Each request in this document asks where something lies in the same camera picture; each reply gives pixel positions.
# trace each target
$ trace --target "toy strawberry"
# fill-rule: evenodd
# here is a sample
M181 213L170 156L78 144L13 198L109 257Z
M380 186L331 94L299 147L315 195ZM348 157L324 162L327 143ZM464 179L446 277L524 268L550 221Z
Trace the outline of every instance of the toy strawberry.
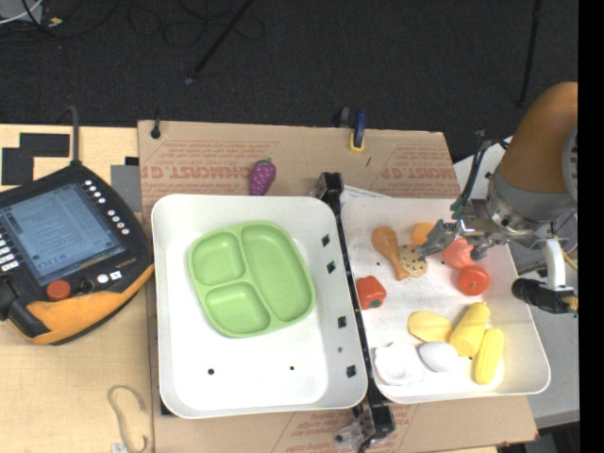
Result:
M249 193L264 196L277 176L277 167L270 158L260 159L254 164L249 178Z

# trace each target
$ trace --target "touchscreen display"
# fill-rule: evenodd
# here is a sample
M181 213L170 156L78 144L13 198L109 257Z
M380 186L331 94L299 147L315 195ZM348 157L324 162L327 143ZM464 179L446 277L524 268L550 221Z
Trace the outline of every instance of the touchscreen display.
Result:
M0 222L41 285L125 250L76 183L0 209Z

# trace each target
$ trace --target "toy tomato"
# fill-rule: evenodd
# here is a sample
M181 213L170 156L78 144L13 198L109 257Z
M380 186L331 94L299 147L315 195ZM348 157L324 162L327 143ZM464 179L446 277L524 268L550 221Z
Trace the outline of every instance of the toy tomato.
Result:
M478 265L467 265L457 275L457 285L466 295L480 295L489 285L489 274Z
M386 289L377 278L368 276L357 280L357 294L361 309L374 309L384 303Z
M445 250L443 250L445 263L453 268L463 268L467 265L474 265L474 261L470 257L472 248L474 247L464 238L454 240Z

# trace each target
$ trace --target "yellow corn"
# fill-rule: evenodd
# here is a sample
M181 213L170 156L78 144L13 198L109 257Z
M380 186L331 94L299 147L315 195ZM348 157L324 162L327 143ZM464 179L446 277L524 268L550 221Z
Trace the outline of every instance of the yellow corn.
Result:
M476 355L490 316L486 302L475 302L470 306L449 337L449 343L460 356L472 358Z
M488 328L474 358L474 380L478 384L489 384L493 380L502 354L503 331L497 327Z

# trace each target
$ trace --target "toy food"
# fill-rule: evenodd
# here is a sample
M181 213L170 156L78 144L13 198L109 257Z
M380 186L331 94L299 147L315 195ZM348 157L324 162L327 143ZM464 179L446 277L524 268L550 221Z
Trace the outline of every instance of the toy food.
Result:
M386 289L374 276L357 280L357 294L361 309L374 309L381 306L386 298Z
M418 223L411 232L411 243L421 245L428 239L428 234L434 228L433 223Z
M503 331L497 327L484 332L482 344L474 361L474 381L489 384L495 377L499 360L503 355Z
M486 302L475 302L466 311L449 338L460 356L472 358L476 355L490 316Z
M446 317L429 310L413 312L407 320L407 328L411 335L427 343L446 343L453 331Z
M426 366L419 359L417 349L408 343L377 347L374 364L382 380L393 386L420 382L426 376Z
M414 245L400 245L398 247L398 259L401 266L412 277L421 277L428 269L428 264L419 258Z
M478 265L466 265L457 275L457 286L466 295L480 295L489 285L489 274Z
M249 178L249 193L254 196L264 196L276 176L277 167L270 158L256 161Z
M443 250L445 263L453 268L463 268L466 265L474 265L474 261L470 257L473 248L474 247L464 238L455 239L447 248L445 248L445 250Z
M396 232L389 226L379 226L371 234L371 244L392 264L396 280L409 276L398 259L398 240Z
M435 373L446 373L460 365L460 356L450 343L423 343L417 349L424 364Z

